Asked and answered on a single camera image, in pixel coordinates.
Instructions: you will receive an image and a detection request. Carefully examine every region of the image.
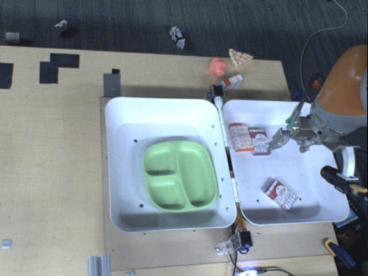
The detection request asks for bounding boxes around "green divided plate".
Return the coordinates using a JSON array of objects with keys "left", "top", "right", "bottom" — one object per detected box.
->
[{"left": 142, "top": 140, "right": 219, "bottom": 213}]

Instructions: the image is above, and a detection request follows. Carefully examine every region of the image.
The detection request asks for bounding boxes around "black and white carton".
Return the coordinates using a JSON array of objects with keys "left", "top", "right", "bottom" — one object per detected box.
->
[{"left": 168, "top": 25, "right": 186, "bottom": 50}]

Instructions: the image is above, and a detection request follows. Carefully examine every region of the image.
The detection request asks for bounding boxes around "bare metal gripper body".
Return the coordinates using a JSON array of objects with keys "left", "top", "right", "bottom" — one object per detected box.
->
[{"left": 288, "top": 116, "right": 361, "bottom": 153}]

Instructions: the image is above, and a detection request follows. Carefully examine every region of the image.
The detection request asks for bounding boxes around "black block with wires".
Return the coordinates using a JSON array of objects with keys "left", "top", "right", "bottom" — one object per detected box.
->
[
  {"left": 237, "top": 229, "right": 254, "bottom": 253},
  {"left": 204, "top": 84, "right": 225, "bottom": 101}
]

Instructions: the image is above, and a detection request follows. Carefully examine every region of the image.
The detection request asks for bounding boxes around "toy pizza slice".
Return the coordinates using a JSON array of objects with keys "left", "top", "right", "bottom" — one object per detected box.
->
[{"left": 228, "top": 48, "right": 255, "bottom": 68}]

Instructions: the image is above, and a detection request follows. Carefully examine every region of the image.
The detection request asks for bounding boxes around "large red carton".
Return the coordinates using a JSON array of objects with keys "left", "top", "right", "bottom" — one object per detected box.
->
[{"left": 264, "top": 179, "right": 299, "bottom": 212}]

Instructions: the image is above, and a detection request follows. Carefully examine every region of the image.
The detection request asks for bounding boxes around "white plastic tray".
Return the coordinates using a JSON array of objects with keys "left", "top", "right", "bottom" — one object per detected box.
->
[
  {"left": 222, "top": 99, "right": 351, "bottom": 227},
  {"left": 104, "top": 96, "right": 238, "bottom": 232}
]

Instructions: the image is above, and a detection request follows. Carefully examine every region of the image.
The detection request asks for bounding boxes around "small red carton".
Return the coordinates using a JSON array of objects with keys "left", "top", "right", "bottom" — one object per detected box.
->
[{"left": 248, "top": 127, "right": 272, "bottom": 157}]

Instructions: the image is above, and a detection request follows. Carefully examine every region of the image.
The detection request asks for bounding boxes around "red and white carton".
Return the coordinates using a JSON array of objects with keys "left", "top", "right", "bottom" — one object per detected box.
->
[{"left": 220, "top": 74, "right": 244, "bottom": 91}]

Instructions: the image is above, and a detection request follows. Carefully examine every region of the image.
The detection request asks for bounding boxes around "pink toy food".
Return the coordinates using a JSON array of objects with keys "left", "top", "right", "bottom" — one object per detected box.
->
[{"left": 208, "top": 57, "right": 228, "bottom": 77}]

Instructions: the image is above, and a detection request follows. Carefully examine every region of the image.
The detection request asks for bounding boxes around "brown and white toy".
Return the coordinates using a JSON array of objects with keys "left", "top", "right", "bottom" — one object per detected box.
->
[{"left": 54, "top": 19, "right": 69, "bottom": 35}]

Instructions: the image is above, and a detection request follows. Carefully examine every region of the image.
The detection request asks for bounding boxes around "thin black and white rod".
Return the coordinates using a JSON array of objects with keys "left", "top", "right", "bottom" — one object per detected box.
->
[{"left": 213, "top": 95, "right": 240, "bottom": 204}]

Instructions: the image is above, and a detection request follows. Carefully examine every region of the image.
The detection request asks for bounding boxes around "black cylinder on white bracket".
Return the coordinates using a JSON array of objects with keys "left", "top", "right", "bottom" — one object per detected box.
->
[{"left": 320, "top": 146, "right": 361, "bottom": 196}]

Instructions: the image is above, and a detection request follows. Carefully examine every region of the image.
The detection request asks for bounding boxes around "orange carton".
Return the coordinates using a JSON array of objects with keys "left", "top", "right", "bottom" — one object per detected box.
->
[{"left": 228, "top": 122, "right": 255, "bottom": 153}]

